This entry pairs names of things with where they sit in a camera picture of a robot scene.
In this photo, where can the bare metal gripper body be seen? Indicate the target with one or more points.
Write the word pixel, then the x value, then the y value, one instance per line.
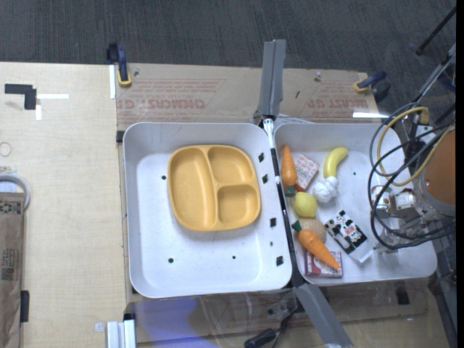
pixel 406 205

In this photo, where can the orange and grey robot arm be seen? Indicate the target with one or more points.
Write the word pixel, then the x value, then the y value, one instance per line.
pixel 440 165

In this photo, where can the black cylinder on white bracket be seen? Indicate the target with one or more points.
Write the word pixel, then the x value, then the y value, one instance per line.
pixel 413 151

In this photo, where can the brown paper bag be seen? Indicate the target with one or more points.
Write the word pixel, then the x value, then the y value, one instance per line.
pixel 11 267

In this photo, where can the pink and white box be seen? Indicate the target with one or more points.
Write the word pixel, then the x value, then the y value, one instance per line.
pixel 319 269

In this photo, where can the white plastic tray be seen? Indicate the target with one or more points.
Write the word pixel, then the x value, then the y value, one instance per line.
pixel 362 194
pixel 203 263

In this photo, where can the yellow banana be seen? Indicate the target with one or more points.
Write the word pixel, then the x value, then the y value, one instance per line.
pixel 331 161

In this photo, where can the black and white cow-print carton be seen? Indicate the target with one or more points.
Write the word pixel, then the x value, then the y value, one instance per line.
pixel 346 232

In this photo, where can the white garlic bulb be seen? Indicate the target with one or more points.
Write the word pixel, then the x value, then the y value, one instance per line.
pixel 325 190

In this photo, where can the clear tape roll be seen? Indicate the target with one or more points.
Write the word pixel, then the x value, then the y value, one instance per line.
pixel 24 189

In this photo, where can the thin black and white rod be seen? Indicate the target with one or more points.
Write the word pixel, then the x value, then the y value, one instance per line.
pixel 280 187

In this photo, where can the tan round bread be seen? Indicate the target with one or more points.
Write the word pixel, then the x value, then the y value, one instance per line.
pixel 316 226

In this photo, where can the orange and white carton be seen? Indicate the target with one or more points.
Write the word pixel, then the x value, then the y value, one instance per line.
pixel 307 169

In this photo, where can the yellow divided plate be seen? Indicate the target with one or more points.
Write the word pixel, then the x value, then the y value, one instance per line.
pixel 188 190

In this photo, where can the brown cardboard board, red print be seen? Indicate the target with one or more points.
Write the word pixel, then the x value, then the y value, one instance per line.
pixel 203 100

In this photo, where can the orange carrot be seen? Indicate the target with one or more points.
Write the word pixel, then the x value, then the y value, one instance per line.
pixel 288 169
pixel 316 247

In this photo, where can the red and white can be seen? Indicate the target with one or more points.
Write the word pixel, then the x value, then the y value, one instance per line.
pixel 380 196

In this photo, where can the yellow lemon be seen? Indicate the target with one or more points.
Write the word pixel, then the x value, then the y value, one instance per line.
pixel 305 204

